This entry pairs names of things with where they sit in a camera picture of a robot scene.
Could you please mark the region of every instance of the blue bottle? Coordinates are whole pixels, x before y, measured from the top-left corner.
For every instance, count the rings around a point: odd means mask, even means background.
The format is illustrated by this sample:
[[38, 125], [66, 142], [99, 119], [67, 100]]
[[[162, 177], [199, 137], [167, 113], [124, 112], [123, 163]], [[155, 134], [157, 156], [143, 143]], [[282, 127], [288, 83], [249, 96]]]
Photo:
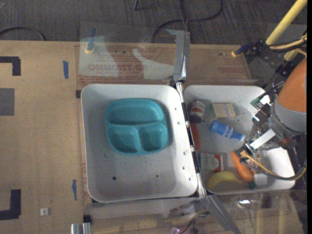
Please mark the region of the blue bottle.
[[239, 141], [244, 141], [245, 135], [239, 134], [233, 127], [223, 124], [218, 120], [214, 120], [210, 126], [210, 131], [220, 134], [225, 138], [236, 138]]

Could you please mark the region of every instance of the teal divided plate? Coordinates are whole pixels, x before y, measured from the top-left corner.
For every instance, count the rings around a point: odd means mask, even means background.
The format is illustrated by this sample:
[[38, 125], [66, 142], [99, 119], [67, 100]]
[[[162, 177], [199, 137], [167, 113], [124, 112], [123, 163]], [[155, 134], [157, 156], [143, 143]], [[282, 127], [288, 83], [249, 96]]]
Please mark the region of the teal divided plate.
[[151, 99], [115, 100], [106, 108], [104, 119], [108, 142], [119, 154], [153, 154], [168, 143], [165, 114]]

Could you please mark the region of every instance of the yellow banana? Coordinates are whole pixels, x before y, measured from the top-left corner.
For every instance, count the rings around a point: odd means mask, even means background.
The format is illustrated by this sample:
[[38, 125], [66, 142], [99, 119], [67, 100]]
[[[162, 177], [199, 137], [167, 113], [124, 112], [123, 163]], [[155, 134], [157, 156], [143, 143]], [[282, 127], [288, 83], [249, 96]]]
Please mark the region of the yellow banana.
[[212, 174], [207, 181], [207, 188], [211, 189], [216, 187], [219, 183], [223, 181], [234, 181], [237, 183], [241, 183], [242, 181], [237, 179], [235, 174], [230, 171], [221, 171], [215, 174]]

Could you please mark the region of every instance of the sponge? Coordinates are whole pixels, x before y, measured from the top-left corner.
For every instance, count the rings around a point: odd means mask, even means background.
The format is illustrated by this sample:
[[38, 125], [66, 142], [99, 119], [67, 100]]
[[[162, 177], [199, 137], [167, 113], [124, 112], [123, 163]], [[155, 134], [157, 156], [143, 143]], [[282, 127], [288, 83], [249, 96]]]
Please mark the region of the sponge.
[[213, 103], [214, 118], [235, 118], [237, 116], [233, 103]]

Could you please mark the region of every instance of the gray square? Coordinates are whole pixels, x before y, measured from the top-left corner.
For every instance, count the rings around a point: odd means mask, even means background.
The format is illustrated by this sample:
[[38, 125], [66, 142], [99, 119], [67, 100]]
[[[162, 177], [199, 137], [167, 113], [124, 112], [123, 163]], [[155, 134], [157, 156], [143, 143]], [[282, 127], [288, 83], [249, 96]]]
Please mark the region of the gray square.
[[14, 116], [14, 88], [0, 88], [0, 116]]

